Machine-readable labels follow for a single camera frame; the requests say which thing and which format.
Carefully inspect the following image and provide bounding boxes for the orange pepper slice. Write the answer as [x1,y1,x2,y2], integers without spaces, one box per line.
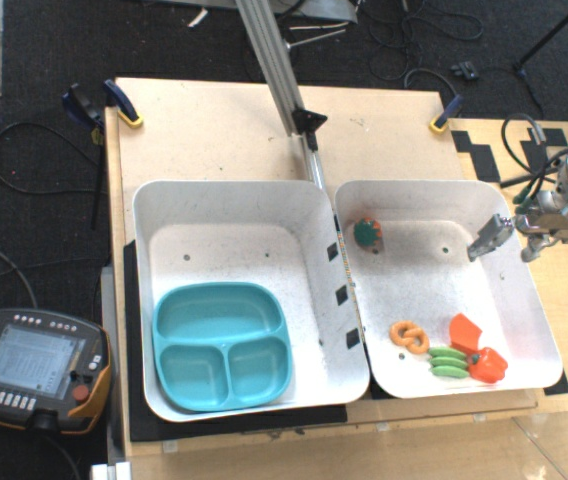
[448,312,485,356]

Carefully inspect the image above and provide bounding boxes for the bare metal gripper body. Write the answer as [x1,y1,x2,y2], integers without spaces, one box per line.
[513,189,568,245]

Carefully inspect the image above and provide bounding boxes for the white plastic tray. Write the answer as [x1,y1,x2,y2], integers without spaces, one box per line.
[132,179,372,424]
[333,179,565,401]

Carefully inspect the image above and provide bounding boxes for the orange pretzel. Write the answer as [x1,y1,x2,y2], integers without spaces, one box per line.
[388,319,432,356]

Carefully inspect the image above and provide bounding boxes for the blue divided plate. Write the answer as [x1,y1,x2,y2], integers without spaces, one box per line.
[151,281,294,414]

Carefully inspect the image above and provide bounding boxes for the green pea pods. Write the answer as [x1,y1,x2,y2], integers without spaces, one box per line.
[427,345,472,381]

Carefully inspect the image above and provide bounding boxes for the pale wood board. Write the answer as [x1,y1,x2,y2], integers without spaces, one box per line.
[105,76,539,458]

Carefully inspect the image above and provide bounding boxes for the orange bell pepper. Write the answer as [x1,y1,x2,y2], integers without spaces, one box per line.
[467,346,510,385]

